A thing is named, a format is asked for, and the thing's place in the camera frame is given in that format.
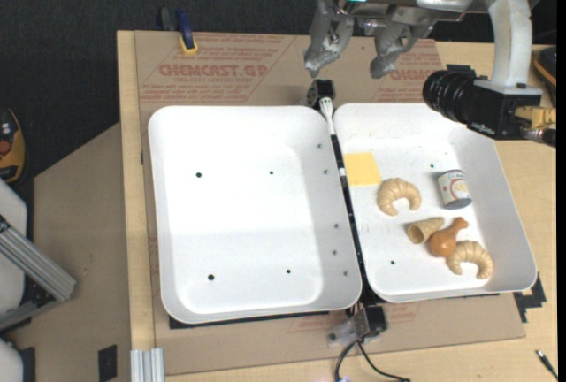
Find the cardboard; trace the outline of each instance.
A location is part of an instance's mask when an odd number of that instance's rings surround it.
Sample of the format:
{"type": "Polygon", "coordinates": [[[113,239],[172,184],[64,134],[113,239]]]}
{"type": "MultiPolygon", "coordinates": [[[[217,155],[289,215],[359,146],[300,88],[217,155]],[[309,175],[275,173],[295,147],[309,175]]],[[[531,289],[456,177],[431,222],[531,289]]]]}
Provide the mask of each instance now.
{"type": "MultiPolygon", "coordinates": [[[[335,357],[326,331],[346,320],[344,312],[285,317],[192,328],[170,327],[161,302],[155,205],[147,125],[151,114],[174,104],[281,105],[304,102],[312,79],[302,66],[308,36],[195,34],[199,51],[183,54],[178,36],[136,31],[135,52],[150,274],[157,345],[167,375],[335,357]]],[[[351,102],[421,102],[427,76],[442,69],[434,41],[419,41],[403,54],[397,71],[381,80],[369,75],[371,40],[353,38],[340,62],[318,78],[332,79],[334,105],[351,102]]],[[[389,329],[370,352],[432,348],[524,336],[513,294],[384,304],[389,329]]]]}

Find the toy can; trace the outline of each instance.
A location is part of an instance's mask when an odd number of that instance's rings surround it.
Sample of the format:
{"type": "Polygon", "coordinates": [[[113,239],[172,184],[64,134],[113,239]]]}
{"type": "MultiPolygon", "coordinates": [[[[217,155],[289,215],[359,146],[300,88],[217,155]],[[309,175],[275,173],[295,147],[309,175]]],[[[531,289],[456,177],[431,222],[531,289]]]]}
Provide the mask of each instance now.
{"type": "Polygon", "coordinates": [[[462,170],[443,172],[438,182],[446,209],[461,209],[471,203],[468,183],[462,170]]]}

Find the black cable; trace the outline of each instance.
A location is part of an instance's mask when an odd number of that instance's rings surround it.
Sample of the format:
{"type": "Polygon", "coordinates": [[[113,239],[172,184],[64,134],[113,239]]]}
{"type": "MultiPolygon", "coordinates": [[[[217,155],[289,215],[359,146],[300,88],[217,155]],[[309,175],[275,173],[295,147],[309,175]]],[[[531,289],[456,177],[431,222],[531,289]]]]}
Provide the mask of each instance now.
{"type": "Polygon", "coordinates": [[[376,371],[378,374],[381,374],[382,376],[386,377],[386,378],[392,378],[395,380],[398,380],[399,382],[410,382],[409,378],[403,378],[401,376],[395,376],[394,374],[388,374],[384,371],[381,371],[375,364],[373,364],[373,362],[370,360],[370,357],[366,354],[365,349],[362,346],[362,340],[363,337],[360,340],[356,340],[351,342],[350,344],[348,344],[347,346],[345,346],[342,349],[342,352],[340,352],[340,355],[338,356],[338,360],[336,361],[336,367],[334,368],[334,380],[335,382],[340,382],[341,381],[341,377],[340,377],[340,366],[342,365],[342,362],[344,360],[344,358],[346,357],[346,355],[348,354],[348,352],[357,344],[357,346],[360,348],[360,350],[362,351],[362,355],[365,357],[365,360],[367,361],[367,363],[371,366],[371,368],[376,371]]]}

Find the croissant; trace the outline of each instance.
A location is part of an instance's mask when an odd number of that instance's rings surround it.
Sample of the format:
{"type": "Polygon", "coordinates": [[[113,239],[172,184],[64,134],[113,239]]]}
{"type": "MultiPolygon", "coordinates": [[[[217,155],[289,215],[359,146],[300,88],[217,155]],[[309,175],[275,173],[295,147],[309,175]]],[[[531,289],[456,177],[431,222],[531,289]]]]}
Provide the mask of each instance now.
{"type": "Polygon", "coordinates": [[[460,263],[468,262],[478,265],[478,278],[487,279],[493,273],[491,255],[477,241],[460,241],[454,253],[446,258],[450,270],[456,275],[462,275],[460,263]]]}
{"type": "Polygon", "coordinates": [[[407,198],[411,210],[417,210],[422,202],[421,194],[418,189],[406,180],[393,178],[381,184],[378,193],[378,206],[387,215],[397,215],[397,210],[393,207],[393,202],[399,198],[407,198]]]}

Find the yellow square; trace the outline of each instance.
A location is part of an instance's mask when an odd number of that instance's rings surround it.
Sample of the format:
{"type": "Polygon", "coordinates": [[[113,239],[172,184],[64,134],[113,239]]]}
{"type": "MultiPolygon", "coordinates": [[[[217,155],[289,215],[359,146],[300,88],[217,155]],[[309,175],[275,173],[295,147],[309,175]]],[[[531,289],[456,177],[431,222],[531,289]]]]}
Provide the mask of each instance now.
{"type": "Polygon", "coordinates": [[[378,165],[371,152],[357,152],[344,156],[346,176],[351,187],[381,184],[378,165]]]}

